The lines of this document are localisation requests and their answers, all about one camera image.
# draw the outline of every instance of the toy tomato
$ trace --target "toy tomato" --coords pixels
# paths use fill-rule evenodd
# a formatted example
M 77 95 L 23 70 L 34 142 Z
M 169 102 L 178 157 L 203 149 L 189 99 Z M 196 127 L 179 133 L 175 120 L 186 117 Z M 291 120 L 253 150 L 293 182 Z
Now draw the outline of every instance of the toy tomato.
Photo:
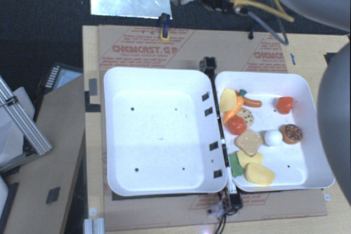
M 228 121 L 228 130 L 234 135 L 241 135 L 246 130 L 246 122 L 239 116 L 234 116 Z
M 292 97 L 282 96 L 281 98 L 279 98 L 276 108 L 280 111 L 280 113 L 288 114 L 290 112 L 293 102 L 294 99 Z

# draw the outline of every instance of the black clamp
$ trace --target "black clamp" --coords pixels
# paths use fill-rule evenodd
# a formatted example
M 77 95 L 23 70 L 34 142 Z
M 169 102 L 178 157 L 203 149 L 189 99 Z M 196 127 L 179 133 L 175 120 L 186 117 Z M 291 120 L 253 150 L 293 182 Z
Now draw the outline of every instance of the black clamp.
M 18 102 L 18 98 L 16 96 L 12 96 L 8 100 L 6 100 L 4 104 L 0 105 L 0 107 L 3 107 L 5 105 L 12 106 L 12 105 L 16 104 L 17 102 Z
M 166 14 L 166 13 L 162 13 L 162 15 L 160 17 L 158 17 L 156 26 L 162 28 L 162 30 L 161 30 L 161 40 L 162 41 L 169 40 L 170 20 L 171 20 L 171 16 Z

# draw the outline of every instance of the cheese slice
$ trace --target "cheese slice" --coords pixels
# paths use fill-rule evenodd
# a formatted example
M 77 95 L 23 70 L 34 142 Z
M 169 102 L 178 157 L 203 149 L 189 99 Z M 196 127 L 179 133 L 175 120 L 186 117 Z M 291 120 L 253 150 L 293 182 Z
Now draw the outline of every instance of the cheese slice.
M 275 174 L 260 164 L 249 163 L 246 166 L 246 179 L 254 184 L 267 186 L 273 182 Z
M 224 89 L 220 96 L 219 109 L 221 112 L 233 110 L 236 107 L 236 93 L 231 89 Z
M 245 152 L 243 152 L 243 150 L 239 150 L 236 154 L 240 166 L 242 166 L 244 169 L 249 163 L 261 165 L 263 162 L 263 155 L 259 152 L 257 152 L 254 156 L 248 156 Z

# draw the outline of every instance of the toy food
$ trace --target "toy food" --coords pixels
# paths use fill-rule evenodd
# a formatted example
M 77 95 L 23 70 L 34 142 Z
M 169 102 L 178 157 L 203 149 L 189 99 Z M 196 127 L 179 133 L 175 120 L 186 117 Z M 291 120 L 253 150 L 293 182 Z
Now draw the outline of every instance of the toy food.
M 294 102 L 294 99 L 292 97 L 282 96 L 278 99 L 276 108 L 279 110 L 281 114 L 288 114 L 290 112 L 293 102 Z
M 269 130 L 264 134 L 264 142 L 268 146 L 278 146 L 283 142 L 283 134 L 278 130 Z
M 231 174 L 233 175 L 233 177 L 237 177 L 239 175 L 242 175 L 244 173 L 244 169 L 242 168 L 242 166 L 239 164 L 239 161 L 237 159 L 237 155 L 236 154 L 229 154 L 229 163 L 230 163 L 230 167 L 231 167 Z
M 249 163 L 246 166 L 246 179 L 254 184 L 267 186 L 273 182 L 275 174 L 260 164 Z
M 234 135 L 241 135 L 246 131 L 246 122 L 239 116 L 234 116 L 228 121 L 228 130 Z
M 233 110 L 229 110 L 229 111 L 226 111 L 224 113 L 224 116 L 223 116 L 223 125 L 226 125 L 228 123 L 228 121 L 234 117 L 238 111 L 240 110 L 240 108 L 242 107 L 242 105 L 244 104 L 244 99 L 242 96 L 237 96 L 236 97 L 236 106 Z
M 233 110 L 236 106 L 236 93 L 234 90 L 225 89 L 220 96 L 219 109 L 221 112 Z
M 244 95 L 246 94 L 245 90 L 240 90 L 239 92 L 236 92 L 237 95 L 242 95 L 243 99 L 244 99 L 244 105 L 246 106 L 250 106 L 250 107 L 261 107 L 262 106 L 262 102 L 260 100 L 251 100 L 247 97 L 245 97 Z
M 253 124 L 254 118 L 250 110 L 242 107 L 240 108 L 240 110 L 237 112 L 236 115 L 244 119 L 247 127 L 250 127 Z
M 236 146 L 249 156 L 255 155 L 263 142 L 263 137 L 250 129 L 246 129 L 246 131 L 235 140 Z
M 263 155 L 259 152 L 257 152 L 254 156 L 248 156 L 242 150 L 239 150 L 236 154 L 240 166 L 242 166 L 244 169 L 249 163 L 256 163 L 261 165 L 263 162 Z
M 302 139 L 302 130 L 293 124 L 288 124 L 281 130 L 283 141 L 287 144 L 296 144 Z

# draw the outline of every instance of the white ball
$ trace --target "white ball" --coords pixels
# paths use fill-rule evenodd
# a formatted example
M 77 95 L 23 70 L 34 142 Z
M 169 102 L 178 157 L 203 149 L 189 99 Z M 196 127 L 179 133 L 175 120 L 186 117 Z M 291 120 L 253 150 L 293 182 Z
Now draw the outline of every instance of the white ball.
M 283 142 L 283 135 L 278 130 L 269 130 L 264 134 L 264 141 L 269 146 L 278 146 Z

